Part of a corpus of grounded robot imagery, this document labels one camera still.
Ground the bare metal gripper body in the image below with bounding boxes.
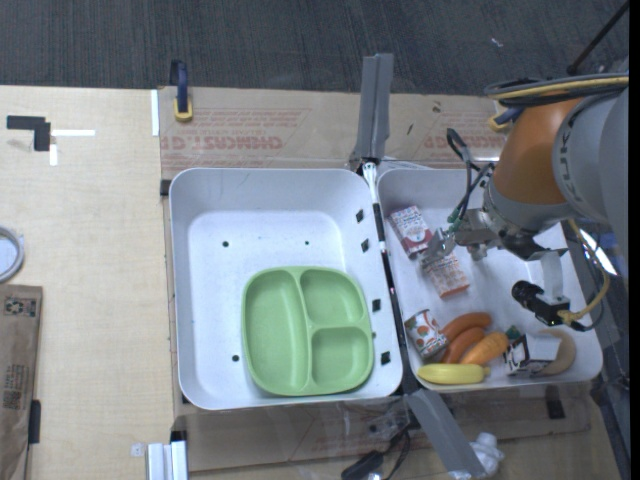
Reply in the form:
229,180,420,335
452,208,507,262

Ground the orange and white carton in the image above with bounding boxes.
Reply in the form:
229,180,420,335
420,250,472,300

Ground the red and white carton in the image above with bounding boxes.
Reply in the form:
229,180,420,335
387,204,435,261

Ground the white plastic tray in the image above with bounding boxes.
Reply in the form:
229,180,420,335
168,167,405,412
375,167,605,394

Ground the orange sausage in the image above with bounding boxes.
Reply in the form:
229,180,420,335
441,326,487,365
439,311,493,343

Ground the white can with orange print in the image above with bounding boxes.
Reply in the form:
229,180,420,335
403,308,449,360

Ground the orange carrot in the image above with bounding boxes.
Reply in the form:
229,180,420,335
459,324,522,367

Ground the yellow banana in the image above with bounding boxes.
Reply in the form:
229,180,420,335
416,362,493,386

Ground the black and white carton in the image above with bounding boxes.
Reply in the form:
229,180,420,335
503,333,562,380

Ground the tan crescent bread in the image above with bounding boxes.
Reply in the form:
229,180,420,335
538,328,578,376

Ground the green divided plate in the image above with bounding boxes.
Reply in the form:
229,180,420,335
241,265,376,398

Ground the brown cardboard board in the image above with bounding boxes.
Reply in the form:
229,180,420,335
157,85,609,472

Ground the white crumpled paper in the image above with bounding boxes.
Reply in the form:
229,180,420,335
468,431,507,475

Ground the clear tape roll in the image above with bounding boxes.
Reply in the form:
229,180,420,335
0,224,26,285

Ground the brown paper bag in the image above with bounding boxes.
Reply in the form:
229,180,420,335
0,283,44,480

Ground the black cylinder on white bracket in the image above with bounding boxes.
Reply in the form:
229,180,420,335
510,249,572,328

